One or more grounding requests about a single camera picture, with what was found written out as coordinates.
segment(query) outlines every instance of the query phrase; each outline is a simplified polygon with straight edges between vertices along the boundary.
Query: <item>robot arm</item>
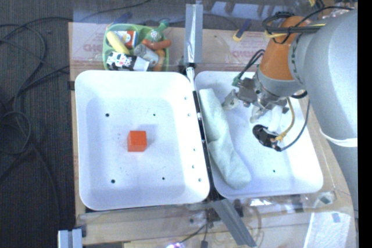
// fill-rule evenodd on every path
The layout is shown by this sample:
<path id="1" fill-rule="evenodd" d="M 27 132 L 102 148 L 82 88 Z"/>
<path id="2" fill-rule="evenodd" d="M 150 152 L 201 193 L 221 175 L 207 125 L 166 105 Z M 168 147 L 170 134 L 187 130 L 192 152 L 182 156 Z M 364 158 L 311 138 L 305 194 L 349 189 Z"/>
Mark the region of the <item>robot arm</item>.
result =
<path id="1" fill-rule="evenodd" d="M 290 28 L 290 34 L 270 40 L 253 78 L 237 78 L 233 85 L 239 91 L 230 94 L 224 105 L 233 107 L 237 99 L 246 106 L 253 104 L 254 122 L 275 106 L 282 106 L 286 112 L 287 99 L 305 90 L 348 184 L 355 217 L 359 218 L 357 10 L 310 25 L 301 20 L 286 16 L 281 27 Z M 256 126 L 253 133 L 261 143 L 280 151 L 273 132 Z"/>

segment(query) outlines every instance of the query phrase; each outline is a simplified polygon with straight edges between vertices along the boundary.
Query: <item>metal bracket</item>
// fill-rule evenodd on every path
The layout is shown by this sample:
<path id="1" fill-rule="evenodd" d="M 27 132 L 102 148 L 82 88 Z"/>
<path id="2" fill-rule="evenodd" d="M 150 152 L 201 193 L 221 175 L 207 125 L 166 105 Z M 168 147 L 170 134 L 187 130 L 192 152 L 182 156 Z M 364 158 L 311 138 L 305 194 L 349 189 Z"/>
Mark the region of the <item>metal bracket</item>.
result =
<path id="1" fill-rule="evenodd" d="M 233 204 L 227 199 L 217 200 L 210 202 L 210 205 L 215 209 L 217 214 L 220 216 L 226 227 L 230 231 L 230 234 L 234 238 L 238 246 L 248 245 L 249 247 L 256 247 L 257 244 L 247 227 L 241 220 L 238 212 L 234 208 Z"/>
<path id="2" fill-rule="evenodd" d="M 58 248 L 83 248 L 83 232 L 80 228 L 72 231 L 58 231 Z"/>
<path id="3" fill-rule="evenodd" d="M 202 62 L 203 5 L 186 4 L 184 64 Z"/>

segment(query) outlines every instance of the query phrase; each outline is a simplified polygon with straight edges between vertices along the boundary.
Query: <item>black connector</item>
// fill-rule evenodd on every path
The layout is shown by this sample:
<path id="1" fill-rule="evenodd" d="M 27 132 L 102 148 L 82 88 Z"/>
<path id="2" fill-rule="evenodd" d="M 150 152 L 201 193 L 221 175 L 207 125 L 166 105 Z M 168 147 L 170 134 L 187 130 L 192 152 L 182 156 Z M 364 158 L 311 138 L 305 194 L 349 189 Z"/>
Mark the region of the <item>black connector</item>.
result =
<path id="1" fill-rule="evenodd" d="M 267 127 L 260 124 L 254 126 L 253 135 L 265 147 L 273 148 L 278 152 L 281 151 L 281 148 L 277 145 L 277 141 L 275 140 L 278 135 L 270 133 Z"/>
<path id="2" fill-rule="evenodd" d="M 203 240 L 203 241 L 200 243 L 200 248 L 208 248 L 208 242 Z"/>

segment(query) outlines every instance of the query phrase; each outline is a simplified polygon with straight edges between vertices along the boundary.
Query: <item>green basket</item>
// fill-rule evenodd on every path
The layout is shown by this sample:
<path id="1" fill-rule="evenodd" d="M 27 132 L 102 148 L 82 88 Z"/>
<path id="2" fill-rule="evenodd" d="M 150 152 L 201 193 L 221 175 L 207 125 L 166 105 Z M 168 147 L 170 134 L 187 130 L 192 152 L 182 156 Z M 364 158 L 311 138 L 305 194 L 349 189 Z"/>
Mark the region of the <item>green basket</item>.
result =
<path id="1" fill-rule="evenodd" d="M 102 60 L 103 60 L 103 67 L 105 70 L 109 70 L 109 68 L 106 65 L 106 61 L 108 59 L 109 54 L 112 51 L 115 51 L 114 48 L 110 45 L 110 43 L 107 40 L 106 34 L 108 31 L 125 31 L 125 30 L 135 30 L 138 33 L 138 42 L 137 44 L 140 44 L 142 40 L 145 38 L 146 34 L 152 30 L 153 27 L 143 26 L 143 25 L 135 25 L 135 24 L 113 24 L 109 26 L 106 29 L 105 36 L 103 38 L 103 50 L 102 50 Z M 162 41 L 166 40 L 165 36 L 162 34 Z M 164 57 L 164 63 L 162 67 L 162 71 L 168 70 L 169 65 L 169 49 L 164 49 L 165 51 L 165 57 Z M 129 49 L 130 54 L 133 54 L 133 49 Z"/>

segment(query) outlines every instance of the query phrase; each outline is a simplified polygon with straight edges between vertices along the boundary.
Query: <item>yellow wire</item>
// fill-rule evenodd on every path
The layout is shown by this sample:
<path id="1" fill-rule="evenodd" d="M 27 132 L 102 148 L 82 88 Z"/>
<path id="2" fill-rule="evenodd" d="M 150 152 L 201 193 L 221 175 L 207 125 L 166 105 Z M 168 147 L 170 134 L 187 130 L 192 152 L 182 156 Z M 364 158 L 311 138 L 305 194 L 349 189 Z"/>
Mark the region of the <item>yellow wire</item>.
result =
<path id="1" fill-rule="evenodd" d="M 292 121 L 289 127 L 275 138 L 275 140 L 279 142 L 283 141 L 283 138 L 287 135 L 288 131 L 290 131 L 293 125 L 295 124 L 295 111 L 293 109 L 293 106 L 292 106 L 292 103 L 289 97 L 287 97 L 287 101 L 288 101 L 289 109 L 291 110 Z"/>
<path id="2" fill-rule="evenodd" d="M 288 33 L 275 33 L 275 34 L 270 34 L 267 32 L 267 30 L 265 30 L 264 32 L 265 36 L 269 37 L 269 38 L 274 38 L 274 37 L 282 37 L 283 35 L 288 35 Z"/>

